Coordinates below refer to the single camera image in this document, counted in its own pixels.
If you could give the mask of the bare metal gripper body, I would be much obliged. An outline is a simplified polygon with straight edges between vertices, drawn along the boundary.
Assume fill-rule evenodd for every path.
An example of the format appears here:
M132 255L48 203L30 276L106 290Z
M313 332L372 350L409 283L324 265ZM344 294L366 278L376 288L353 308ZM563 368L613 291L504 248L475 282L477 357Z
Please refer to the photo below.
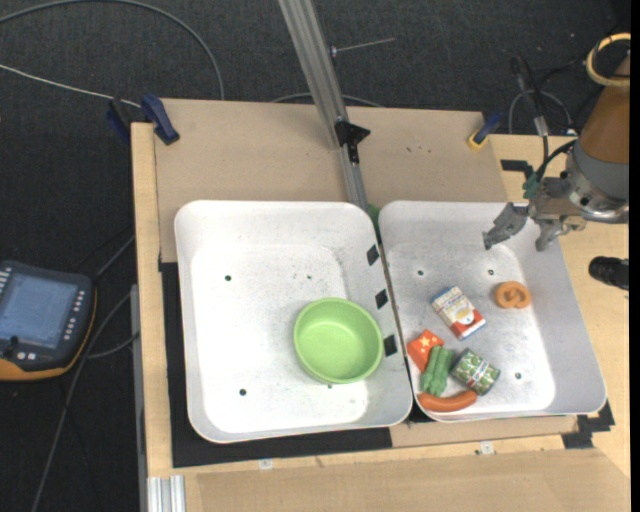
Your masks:
M626 200L604 192L579 173L543 178L530 200L528 213L535 220L569 224L629 222Z

